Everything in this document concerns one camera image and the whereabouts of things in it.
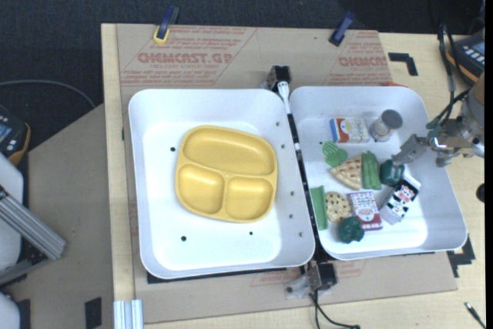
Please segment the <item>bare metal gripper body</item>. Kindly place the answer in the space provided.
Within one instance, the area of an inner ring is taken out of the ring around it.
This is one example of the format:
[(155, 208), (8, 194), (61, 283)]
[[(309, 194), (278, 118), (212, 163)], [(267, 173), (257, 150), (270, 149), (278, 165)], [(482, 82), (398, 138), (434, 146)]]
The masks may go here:
[(485, 158), (485, 128), (466, 118), (448, 119), (428, 132), (430, 147), (437, 153), (436, 165), (447, 166), (457, 156)]

